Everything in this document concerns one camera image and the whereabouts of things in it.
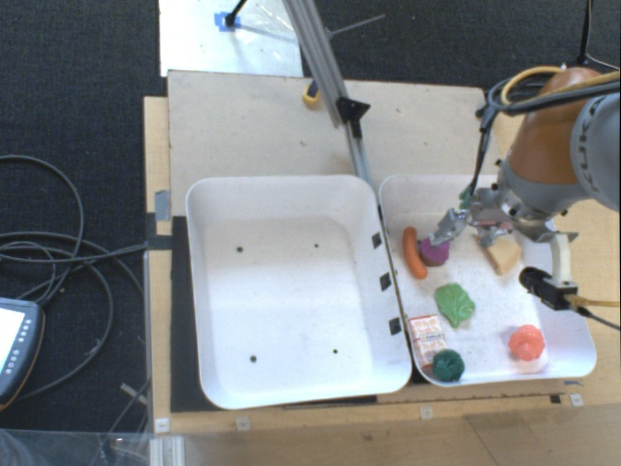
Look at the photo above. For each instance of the white and orange carton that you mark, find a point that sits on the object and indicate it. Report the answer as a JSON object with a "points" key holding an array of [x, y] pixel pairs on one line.
{"points": [[427, 340]]}

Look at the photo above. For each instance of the orange sausage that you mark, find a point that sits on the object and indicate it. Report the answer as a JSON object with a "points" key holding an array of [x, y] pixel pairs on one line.
{"points": [[413, 255]]}

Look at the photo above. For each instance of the white plastic tray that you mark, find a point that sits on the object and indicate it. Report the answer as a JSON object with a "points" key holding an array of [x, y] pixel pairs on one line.
{"points": [[490, 304], [291, 299]]}

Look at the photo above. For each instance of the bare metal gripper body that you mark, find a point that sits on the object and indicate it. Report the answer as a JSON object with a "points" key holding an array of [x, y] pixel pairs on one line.
{"points": [[487, 211]]}

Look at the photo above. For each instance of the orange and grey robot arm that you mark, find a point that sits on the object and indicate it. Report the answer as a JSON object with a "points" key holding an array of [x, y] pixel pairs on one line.
{"points": [[548, 143]]}

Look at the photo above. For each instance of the green lettuce leaf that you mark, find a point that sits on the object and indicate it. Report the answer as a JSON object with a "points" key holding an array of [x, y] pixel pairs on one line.
{"points": [[453, 304]]}

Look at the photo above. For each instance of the coral bumpy round toy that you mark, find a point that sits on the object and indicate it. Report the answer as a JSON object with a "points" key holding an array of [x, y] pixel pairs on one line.
{"points": [[526, 342]]}

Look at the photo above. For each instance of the black cylinder on white bracket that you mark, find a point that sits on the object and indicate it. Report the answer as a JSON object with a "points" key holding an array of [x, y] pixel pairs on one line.
{"points": [[545, 287]]}

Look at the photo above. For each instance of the purple round toy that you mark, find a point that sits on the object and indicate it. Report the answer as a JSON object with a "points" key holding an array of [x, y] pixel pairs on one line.
{"points": [[433, 255]]}

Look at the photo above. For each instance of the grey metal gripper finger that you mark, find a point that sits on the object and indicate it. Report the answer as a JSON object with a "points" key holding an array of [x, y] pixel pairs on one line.
{"points": [[495, 237], [448, 228]]}

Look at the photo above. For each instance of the tan bread slice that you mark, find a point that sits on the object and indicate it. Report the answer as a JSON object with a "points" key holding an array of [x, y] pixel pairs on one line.
{"points": [[505, 256]]}

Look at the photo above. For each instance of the dark green broccoli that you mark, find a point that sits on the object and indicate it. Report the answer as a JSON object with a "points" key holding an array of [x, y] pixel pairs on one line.
{"points": [[447, 365]]}

